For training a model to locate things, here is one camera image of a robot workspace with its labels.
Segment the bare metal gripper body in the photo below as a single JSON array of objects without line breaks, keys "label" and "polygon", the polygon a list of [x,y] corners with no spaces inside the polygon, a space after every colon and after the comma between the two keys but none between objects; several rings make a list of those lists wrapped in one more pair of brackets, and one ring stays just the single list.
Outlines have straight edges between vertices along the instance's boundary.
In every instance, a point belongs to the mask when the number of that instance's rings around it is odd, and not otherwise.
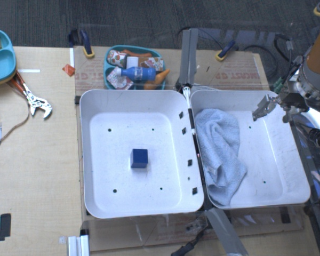
[{"label": "bare metal gripper body", "polygon": [[308,82],[286,81],[277,96],[282,107],[296,107],[303,112],[310,108],[320,112],[320,91]]}]

